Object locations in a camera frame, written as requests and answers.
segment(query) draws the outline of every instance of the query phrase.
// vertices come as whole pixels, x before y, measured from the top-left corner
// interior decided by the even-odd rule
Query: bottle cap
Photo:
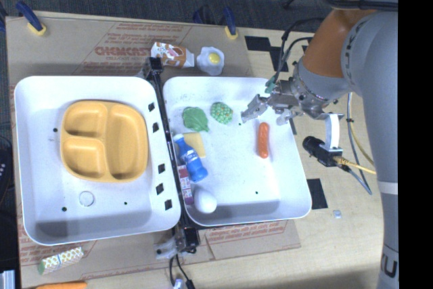
[[[173,141],[179,141],[180,139],[183,139],[183,134],[176,134],[175,136],[173,136]]]

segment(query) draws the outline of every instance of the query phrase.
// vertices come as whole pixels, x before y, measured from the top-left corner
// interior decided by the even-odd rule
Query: yellow clamp tip
[[[237,31],[236,31],[236,34],[233,35],[233,34],[230,33],[230,30],[229,30],[228,26],[226,26],[224,29],[225,29],[225,33],[227,34],[227,36],[229,37],[229,39],[234,40],[234,39],[237,38]]]
[[[42,29],[41,29],[41,30],[37,30],[37,29],[36,29],[34,26],[32,26],[30,23],[27,23],[27,28],[29,28],[30,31],[33,32],[33,34],[36,34],[36,35],[38,35],[39,37],[41,37],[42,35],[44,35],[45,32],[47,31],[47,27],[46,27],[46,26],[44,26],[42,23],[41,23],[41,26],[42,26]]]

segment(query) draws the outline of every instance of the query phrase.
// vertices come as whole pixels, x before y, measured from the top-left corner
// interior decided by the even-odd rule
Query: table surface
[[[272,47],[281,45],[282,32],[238,28],[239,36],[269,38]],[[294,33],[293,39],[305,33]],[[291,63],[302,55],[294,49],[288,66],[280,79],[287,79]],[[268,51],[248,51],[253,76],[270,78],[273,66]],[[327,112],[346,114],[347,97],[325,109]],[[352,118],[357,137],[371,155],[368,143],[362,99],[353,95]],[[211,263],[184,265],[183,270],[197,289],[206,288],[375,288],[380,269],[383,241],[383,216],[380,193],[374,175],[366,173],[373,192],[370,196],[354,177],[338,168],[326,168],[309,157],[302,141],[312,135],[325,138],[325,124],[308,116],[294,119],[302,165],[307,179],[320,179],[327,208],[313,209],[306,217],[296,219],[300,248],[268,252],[247,257],[218,260]],[[344,157],[354,160],[344,118],[340,123],[340,147]],[[373,169],[358,151],[361,164]],[[179,269],[173,269],[181,275]],[[155,269],[124,275],[87,280],[88,288],[171,288],[168,269]]]

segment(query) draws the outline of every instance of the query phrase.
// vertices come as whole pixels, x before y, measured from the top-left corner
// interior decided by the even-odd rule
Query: yellow sponge
[[[188,145],[196,150],[200,158],[206,157],[206,151],[204,150],[203,139],[200,133],[184,133],[183,138]]]

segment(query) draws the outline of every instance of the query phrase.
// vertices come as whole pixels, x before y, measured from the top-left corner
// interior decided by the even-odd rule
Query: yellow divided plate
[[[74,176],[100,182],[132,181],[147,166],[144,118],[117,102],[76,102],[63,117],[60,152]]]

